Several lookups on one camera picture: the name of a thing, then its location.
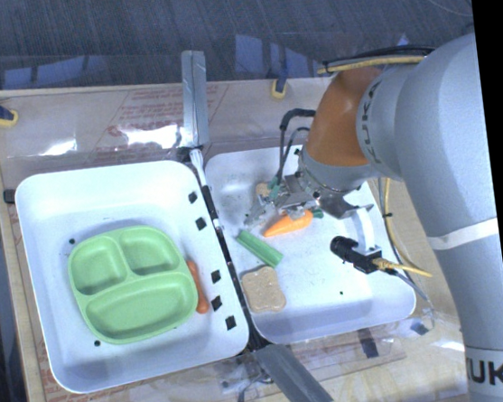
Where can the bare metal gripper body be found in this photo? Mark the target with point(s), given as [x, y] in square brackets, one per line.
[298, 192]

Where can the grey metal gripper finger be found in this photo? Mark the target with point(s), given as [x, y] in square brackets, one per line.
[257, 213]
[296, 212]

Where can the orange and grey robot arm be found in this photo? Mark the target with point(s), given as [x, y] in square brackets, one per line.
[447, 162]

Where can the orange carrot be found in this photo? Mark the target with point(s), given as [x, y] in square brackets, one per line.
[288, 225]

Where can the small tan biscuit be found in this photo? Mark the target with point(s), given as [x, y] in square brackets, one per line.
[262, 189]

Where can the green celery stick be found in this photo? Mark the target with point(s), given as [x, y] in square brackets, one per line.
[259, 248]

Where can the tan bread slice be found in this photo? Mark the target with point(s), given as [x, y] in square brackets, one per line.
[262, 290]

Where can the white plastic tray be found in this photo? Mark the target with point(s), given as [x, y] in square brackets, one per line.
[110, 199]
[317, 287]

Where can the orange sausage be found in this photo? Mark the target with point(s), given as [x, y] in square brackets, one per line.
[200, 293]

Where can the green divided plate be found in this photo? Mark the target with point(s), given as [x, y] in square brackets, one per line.
[136, 300]

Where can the brown cardboard board, red print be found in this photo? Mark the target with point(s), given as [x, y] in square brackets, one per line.
[100, 118]

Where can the black cylinder on white bracket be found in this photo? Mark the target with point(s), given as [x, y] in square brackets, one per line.
[353, 253]

